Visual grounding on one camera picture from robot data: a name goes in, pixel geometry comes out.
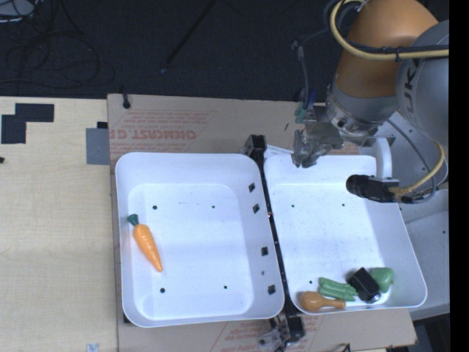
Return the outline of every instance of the toy carrot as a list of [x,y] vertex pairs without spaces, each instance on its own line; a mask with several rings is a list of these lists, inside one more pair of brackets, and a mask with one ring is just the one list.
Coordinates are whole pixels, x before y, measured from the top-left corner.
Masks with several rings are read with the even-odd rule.
[[155,240],[148,226],[139,223],[139,217],[136,214],[130,215],[127,220],[134,226],[133,237],[145,257],[154,265],[158,271],[163,271],[160,254],[156,249]]

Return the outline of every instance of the beige surface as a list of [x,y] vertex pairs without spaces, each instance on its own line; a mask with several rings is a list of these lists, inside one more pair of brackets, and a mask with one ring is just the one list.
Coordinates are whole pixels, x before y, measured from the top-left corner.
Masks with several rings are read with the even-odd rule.
[[0,144],[0,351],[117,350],[108,166],[86,165],[86,128],[105,100],[54,103],[54,122],[28,122],[25,144]]

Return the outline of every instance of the cardboard sheet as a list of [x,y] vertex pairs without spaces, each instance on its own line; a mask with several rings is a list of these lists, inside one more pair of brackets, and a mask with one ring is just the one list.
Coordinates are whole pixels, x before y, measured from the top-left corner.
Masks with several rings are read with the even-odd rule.
[[[121,351],[234,352],[263,351],[257,337],[268,320],[200,323],[144,329],[125,322],[120,292],[119,224],[114,168],[125,153],[238,153],[251,134],[264,135],[274,147],[292,150],[296,103],[265,100],[221,100],[149,95],[108,96],[108,126],[114,220],[118,338]],[[345,145],[337,153],[358,153]],[[416,333],[407,309],[303,316],[306,336],[288,351],[353,351],[412,345]]]

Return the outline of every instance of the white tray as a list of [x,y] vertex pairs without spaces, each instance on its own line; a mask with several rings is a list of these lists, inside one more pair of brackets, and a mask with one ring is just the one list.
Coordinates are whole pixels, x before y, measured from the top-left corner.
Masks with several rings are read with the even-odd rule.
[[[418,307],[426,285],[397,203],[379,203],[350,194],[350,175],[374,175],[376,162],[365,155],[327,155],[308,169],[290,155],[265,162],[265,177],[292,301],[305,313]],[[318,288],[323,276],[346,282],[359,268],[391,267],[394,283],[379,301],[358,297],[345,309],[301,308],[301,293]]]
[[[128,153],[116,165],[122,304],[141,327],[271,318],[284,305],[256,163],[241,154]],[[154,236],[157,272],[127,217]]]

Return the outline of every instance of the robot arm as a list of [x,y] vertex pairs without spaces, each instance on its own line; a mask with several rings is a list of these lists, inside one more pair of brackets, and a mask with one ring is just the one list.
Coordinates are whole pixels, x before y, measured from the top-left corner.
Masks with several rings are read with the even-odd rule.
[[[336,27],[337,12],[345,4],[359,4],[347,39]],[[337,3],[330,30],[344,50],[325,105],[303,104],[304,129],[295,132],[292,154],[295,165],[312,166],[344,141],[366,145],[398,110],[447,149],[448,29],[449,21],[438,23],[416,0]]]

